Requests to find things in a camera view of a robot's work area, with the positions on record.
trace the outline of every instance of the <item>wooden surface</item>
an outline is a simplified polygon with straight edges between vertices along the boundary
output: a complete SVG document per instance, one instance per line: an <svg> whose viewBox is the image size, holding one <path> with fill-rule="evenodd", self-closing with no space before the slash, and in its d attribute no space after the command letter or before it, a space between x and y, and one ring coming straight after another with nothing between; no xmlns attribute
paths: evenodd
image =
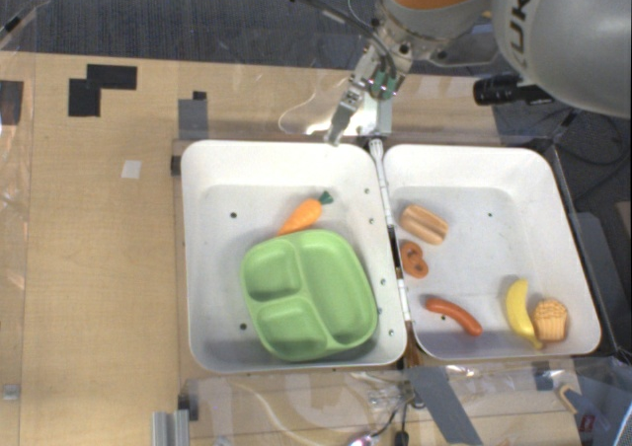
<svg viewBox="0 0 632 446"><path fill-rule="evenodd" d="M88 63L136 65L137 90L103 91L99 118L68 117L68 80L85 78ZM179 356L186 340L178 333L169 168L178 99L206 91L215 136L252 138L256 129L283 138L278 119L290 110L286 124L296 124L300 111L326 117L348 73L61 55L38 55L36 69L20 445L149 444L151 413L173 411L181 377L196 375L181 367ZM470 89L463 79L411 76L396 102L395 127L429 142L495 142L491 112L474 106ZM141 161L139 179L121 177L128 160ZM317 395L337 376L310 377ZM282 378L268 380L271 387L256 402L284 416L300 394L286 391ZM327 395L323 412L338 404ZM221 403L208 403L213 406ZM231 408L236 427L248 421L246 410ZM520 444L576 443L572 418L559 408L523 418L512 414L503 421L509 428L498 433L489 415L475 424L496 433L498 442L532 423L537 429ZM349 419L360 425L357 416ZM366 420L373 424L371 415ZM549 421L554 426L544 428ZM234 427L234 444L331 444L357 431L342 425L319 431L300 419L284 423L299 429L249 434ZM412 416L411 423L413 437L442 444L427 415ZM539 439L551 430L559 440ZM212 444L217 433L200 430L194 444ZM411 444L421 444L419 436Z"/></svg>

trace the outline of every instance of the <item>green divided tray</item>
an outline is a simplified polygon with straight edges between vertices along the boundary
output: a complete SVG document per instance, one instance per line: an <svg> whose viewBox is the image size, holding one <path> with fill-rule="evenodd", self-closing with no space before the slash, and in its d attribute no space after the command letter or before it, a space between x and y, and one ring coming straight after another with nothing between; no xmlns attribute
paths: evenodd
<svg viewBox="0 0 632 446"><path fill-rule="evenodd" d="M265 241L242 260L241 286L266 349L291 362L356 347L377 326L377 307L351 245L327 230Z"/></svg>

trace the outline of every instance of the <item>banana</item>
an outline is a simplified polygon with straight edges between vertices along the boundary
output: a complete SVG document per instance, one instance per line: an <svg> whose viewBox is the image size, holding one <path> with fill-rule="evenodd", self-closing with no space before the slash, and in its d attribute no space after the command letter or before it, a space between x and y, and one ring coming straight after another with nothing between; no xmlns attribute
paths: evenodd
<svg viewBox="0 0 632 446"><path fill-rule="evenodd" d="M517 279L512 283L505 298L507 318L510 327L516 334L528 339L535 349L542 349L542 343L535 336L533 323L526 312L527 289L528 281L526 279Z"/></svg>

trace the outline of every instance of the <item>gray metal strip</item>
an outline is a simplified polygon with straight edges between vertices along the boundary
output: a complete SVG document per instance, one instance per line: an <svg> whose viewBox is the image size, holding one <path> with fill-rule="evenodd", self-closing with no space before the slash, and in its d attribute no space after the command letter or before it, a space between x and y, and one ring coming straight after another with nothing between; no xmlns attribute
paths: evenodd
<svg viewBox="0 0 632 446"><path fill-rule="evenodd" d="M177 410L173 414L154 412L151 424L152 446L190 446L187 409Z"/></svg>
<svg viewBox="0 0 632 446"><path fill-rule="evenodd" d="M483 441L447 381L445 369L412 367L406 369L405 373L449 444L483 446Z"/></svg>

